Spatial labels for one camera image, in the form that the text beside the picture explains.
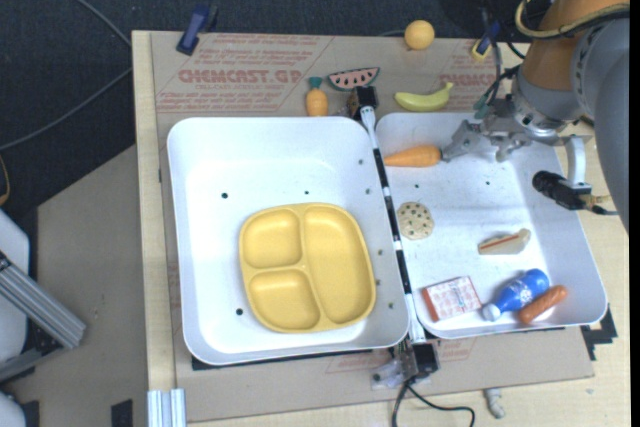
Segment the cardboard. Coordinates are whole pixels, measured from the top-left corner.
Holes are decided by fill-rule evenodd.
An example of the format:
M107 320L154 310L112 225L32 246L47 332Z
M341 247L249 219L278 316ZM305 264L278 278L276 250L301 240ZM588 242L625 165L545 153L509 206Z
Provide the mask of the cardboard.
M377 66L378 117L399 110L395 92L426 94L446 82L454 87L445 111L469 111L495 80L492 59L476 62L469 53L473 41L457 39L437 39L425 51L411 51L401 38L212 33L202 35L196 52L186 57L175 51L179 33L153 32L150 38L175 371L186 392L188 421L395 398L397 390L371 379L389 360L387 350L217 368L194 361L181 331L166 137L190 116L304 116L310 77ZM512 66L513 56L503 54L504 65ZM322 88L329 112L343 111L347 94L327 82ZM421 383L427 395L593 375L577 327L430 343L441 368Z

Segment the yellow plate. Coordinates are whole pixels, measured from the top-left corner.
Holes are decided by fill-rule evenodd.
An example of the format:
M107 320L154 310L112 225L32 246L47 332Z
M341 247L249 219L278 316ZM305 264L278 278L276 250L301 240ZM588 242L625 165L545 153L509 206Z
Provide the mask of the yellow plate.
M253 313L283 333L354 324L375 302L358 223L328 203L261 210L240 230L240 265Z

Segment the orange ball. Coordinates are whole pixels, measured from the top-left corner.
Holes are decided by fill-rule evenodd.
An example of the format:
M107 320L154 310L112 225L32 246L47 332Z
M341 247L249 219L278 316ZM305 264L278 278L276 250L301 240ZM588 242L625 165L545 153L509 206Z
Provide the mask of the orange ball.
M415 20L407 25L404 31L404 41L412 50L428 48L436 37L436 32L426 20Z

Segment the blue bottle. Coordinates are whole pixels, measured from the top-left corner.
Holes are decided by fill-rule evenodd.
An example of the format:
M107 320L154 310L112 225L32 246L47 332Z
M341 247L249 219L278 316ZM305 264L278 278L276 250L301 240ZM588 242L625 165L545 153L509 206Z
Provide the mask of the blue bottle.
M517 311L549 288L549 277L540 269L531 269L502 289L498 298L482 308L486 320L496 321L505 311Z

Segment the toy carrot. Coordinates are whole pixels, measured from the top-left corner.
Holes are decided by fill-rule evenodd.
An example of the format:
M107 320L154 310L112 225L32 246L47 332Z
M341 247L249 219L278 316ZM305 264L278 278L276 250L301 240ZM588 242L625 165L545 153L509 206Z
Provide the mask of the toy carrot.
M441 158L440 148L423 144L388 155L384 163L392 167L429 167L440 162Z
M311 90L305 98L307 114L309 116L327 116L329 114L329 100L327 94L320 89L322 79L311 77L309 79Z

